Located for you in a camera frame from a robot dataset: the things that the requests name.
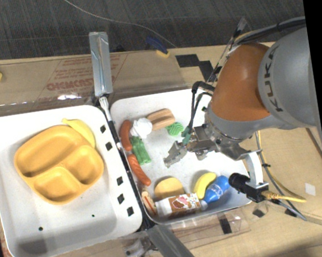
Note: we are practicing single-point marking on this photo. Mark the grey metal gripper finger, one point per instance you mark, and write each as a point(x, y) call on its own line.
point(178, 147)
point(172, 160)

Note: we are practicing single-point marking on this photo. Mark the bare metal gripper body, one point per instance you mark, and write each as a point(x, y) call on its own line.
point(203, 142)

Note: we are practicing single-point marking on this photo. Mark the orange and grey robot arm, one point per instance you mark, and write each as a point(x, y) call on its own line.
point(277, 83)

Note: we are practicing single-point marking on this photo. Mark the white plastic tray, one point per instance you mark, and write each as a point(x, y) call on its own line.
point(166, 145)
point(73, 224)

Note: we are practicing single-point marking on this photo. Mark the small green toy leaf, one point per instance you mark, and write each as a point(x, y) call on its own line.
point(175, 128)

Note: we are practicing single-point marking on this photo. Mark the yellow round biscuit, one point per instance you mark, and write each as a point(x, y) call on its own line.
point(168, 187)

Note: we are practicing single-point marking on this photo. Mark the green ribbed toy vegetable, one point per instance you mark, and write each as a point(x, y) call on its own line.
point(140, 152)

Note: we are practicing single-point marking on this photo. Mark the tan toy bread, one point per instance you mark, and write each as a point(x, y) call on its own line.
point(161, 119)

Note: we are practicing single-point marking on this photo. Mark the orange sausage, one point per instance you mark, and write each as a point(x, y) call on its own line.
point(138, 170)
point(126, 136)

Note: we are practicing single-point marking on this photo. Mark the yellow banana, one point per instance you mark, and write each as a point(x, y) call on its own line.
point(203, 183)
point(84, 130)

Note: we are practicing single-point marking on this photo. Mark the white ruffled toy food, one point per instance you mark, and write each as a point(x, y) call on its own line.
point(142, 126)

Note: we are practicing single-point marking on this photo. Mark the brown and white carton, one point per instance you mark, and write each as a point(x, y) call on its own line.
point(177, 205)

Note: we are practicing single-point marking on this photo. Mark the toy hot dog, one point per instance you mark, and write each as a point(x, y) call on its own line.
point(148, 201)

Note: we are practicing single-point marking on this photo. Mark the blue bottle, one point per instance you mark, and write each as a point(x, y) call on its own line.
point(217, 191)

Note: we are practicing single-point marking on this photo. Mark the orange divided plate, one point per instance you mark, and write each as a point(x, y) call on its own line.
point(55, 161)

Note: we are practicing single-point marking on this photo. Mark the brown cardboard board red print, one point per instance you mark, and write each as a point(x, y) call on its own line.
point(37, 80)

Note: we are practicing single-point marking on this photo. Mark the black cylinder on white bracket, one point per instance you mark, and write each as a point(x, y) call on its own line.
point(255, 190)

